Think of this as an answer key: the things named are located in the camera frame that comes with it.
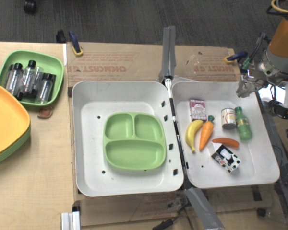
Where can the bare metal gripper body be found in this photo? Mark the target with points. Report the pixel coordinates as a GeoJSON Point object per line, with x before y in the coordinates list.
{"type": "Point", "coordinates": [266, 72]}

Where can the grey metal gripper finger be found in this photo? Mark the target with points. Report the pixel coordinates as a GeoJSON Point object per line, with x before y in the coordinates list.
{"type": "Point", "coordinates": [254, 86]}
{"type": "Point", "coordinates": [243, 88]}

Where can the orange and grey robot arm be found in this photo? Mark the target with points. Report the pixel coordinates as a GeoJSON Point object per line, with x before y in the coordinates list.
{"type": "Point", "coordinates": [282, 39]}

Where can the small white and orange can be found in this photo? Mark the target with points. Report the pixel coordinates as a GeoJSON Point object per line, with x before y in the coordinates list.
{"type": "Point", "coordinates": [228, 118]}

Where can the green bottle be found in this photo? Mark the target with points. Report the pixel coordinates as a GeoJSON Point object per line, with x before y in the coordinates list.
{"type": "Point", "coordinates": [244, 127]}

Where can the red and white small carton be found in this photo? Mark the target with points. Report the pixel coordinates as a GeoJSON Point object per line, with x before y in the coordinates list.
{"type": "Point", "coordinates": [198, 110]}

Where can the orange sausage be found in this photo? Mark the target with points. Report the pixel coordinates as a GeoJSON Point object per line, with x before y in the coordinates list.
{"type": "Point", "coordinates": [225, 142]}

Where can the orange carrot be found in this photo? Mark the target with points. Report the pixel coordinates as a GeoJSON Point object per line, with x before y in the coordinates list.
{"type": "Point", "coordinates": [206, 133]}

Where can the yellow banana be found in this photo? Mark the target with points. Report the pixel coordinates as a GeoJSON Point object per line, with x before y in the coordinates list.
{"type": "Point", "coordinates": [191, 133]}

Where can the black and white milk carton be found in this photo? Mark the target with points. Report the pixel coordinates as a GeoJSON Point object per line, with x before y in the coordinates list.
{"type": "Point", "coordinates": [226, 159]}

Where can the thin black and white rod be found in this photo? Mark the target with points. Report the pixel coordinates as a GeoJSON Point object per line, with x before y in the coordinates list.
{"type": "Point", "coordinates": [174, 114]}

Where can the white plastic tray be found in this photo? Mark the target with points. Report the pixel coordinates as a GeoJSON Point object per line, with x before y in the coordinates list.
{"type": "Point", "coordinates": [91, 176]}
{"type": "Point", "coordinates": [254, 171]}

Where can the green divided plate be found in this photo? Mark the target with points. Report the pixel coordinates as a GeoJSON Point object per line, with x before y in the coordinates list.
{"type": "Point", "coordinates": [134, 152]}

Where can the brown cardboard board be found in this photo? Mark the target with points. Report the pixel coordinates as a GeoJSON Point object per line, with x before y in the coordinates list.
{"type": "Point", "coordinates": [115, 66]}

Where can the black block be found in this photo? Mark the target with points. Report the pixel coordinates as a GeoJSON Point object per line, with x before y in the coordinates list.
{"type": "Point", "coordinates": [163, 224]}

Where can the clear plastic bottle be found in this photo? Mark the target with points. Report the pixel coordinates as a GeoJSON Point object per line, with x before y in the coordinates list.
{"type": "Point", "coordinates": [44, 91]}
{"type": "Point", "coordinates": [39, 72]}
{"type": "Point", "coordinates": [7, 77]}
{"type": "Point", "coordinates": [28, 78]}
{"type": "Point", "coordinates": [14, 80]}

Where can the yellow plate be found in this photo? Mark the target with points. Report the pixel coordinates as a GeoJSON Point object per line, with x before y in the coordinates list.
{"type": "Point", "coordinates": [4, 118]}

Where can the black cylinder on white bracket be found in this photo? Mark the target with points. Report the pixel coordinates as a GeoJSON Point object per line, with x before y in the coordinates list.
{"type": "Point", "coordinates": [279, 109]}

